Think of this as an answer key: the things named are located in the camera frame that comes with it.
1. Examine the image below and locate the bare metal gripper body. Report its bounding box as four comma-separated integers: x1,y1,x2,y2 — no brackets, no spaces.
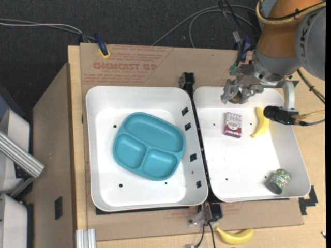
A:
233,60,288,88

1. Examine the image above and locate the small colourful carton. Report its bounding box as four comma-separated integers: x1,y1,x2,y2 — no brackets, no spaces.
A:
223,112,243,139

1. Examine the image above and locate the yellow banana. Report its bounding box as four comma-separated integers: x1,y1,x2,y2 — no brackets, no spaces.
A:
215,226,255,245
250,106,270,139

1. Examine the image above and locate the white plastic tray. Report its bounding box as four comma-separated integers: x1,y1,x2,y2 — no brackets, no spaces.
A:
192,86,311,203
85,85,209,212

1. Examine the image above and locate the brown cardboard board red print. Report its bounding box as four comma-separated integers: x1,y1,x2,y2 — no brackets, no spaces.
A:
79,42,305,242

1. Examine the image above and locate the green can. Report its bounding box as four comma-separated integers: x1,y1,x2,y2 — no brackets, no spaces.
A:
264,168,292,195

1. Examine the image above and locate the blue divided plate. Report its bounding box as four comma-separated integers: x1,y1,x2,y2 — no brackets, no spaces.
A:
112,112,186,181

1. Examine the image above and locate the black cylinder on white bracket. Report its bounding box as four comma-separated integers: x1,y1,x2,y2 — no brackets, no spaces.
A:
263,80,300,126

